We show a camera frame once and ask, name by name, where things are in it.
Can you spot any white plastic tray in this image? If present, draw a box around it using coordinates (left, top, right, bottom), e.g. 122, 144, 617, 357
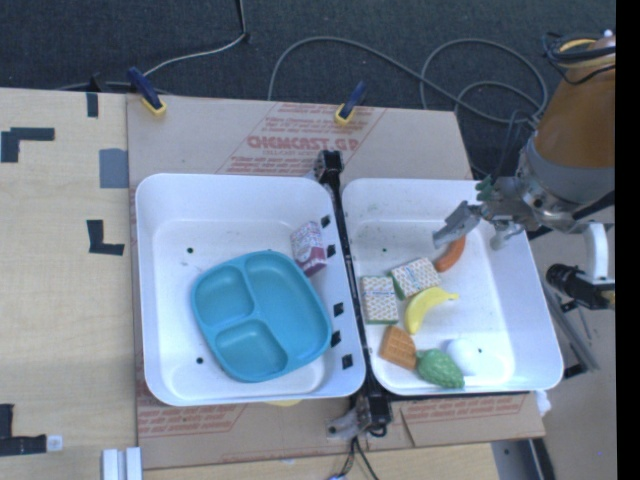
341, 177, 565, 398
134, 172, 367, 408

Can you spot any green bumpy toy vegetable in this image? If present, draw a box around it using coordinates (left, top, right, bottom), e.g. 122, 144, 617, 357
415, 348, 466, 390

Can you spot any orange sausage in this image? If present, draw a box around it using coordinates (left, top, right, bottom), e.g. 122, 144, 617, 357
432, 235, 468, 274

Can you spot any blue divided plate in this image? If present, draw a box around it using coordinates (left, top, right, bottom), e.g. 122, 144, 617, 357
189, 249, 334, 384

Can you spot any green and white patterned carton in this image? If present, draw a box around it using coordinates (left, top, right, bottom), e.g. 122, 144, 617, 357
389, 256, 443, 301
359, 275, 401, 325

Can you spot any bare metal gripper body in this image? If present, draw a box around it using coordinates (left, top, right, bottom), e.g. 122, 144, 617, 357
479, 174, 582, 233

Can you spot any black block with wires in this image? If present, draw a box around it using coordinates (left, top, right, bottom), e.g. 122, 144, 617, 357
312, 149, 346, 185
326, 394, 394, 442

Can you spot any white rounded toy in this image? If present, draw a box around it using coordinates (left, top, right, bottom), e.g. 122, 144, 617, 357
445, 337, 484, 377

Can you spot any brown cardboard board red print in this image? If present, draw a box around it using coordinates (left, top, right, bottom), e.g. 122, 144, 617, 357
125, 92, 547, 471

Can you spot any orange waffle biscuit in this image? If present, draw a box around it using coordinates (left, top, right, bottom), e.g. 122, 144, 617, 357
378, 324, 418, 372

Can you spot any yellow banana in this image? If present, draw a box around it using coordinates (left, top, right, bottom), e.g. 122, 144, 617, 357
402, 286, 460, 336

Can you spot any black cylinder on white bracket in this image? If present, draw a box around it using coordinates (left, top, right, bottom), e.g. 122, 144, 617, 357
545, 222, 617, 312

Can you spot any thin black rod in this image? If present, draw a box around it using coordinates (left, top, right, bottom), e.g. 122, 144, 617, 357
327, 167, 375, 400

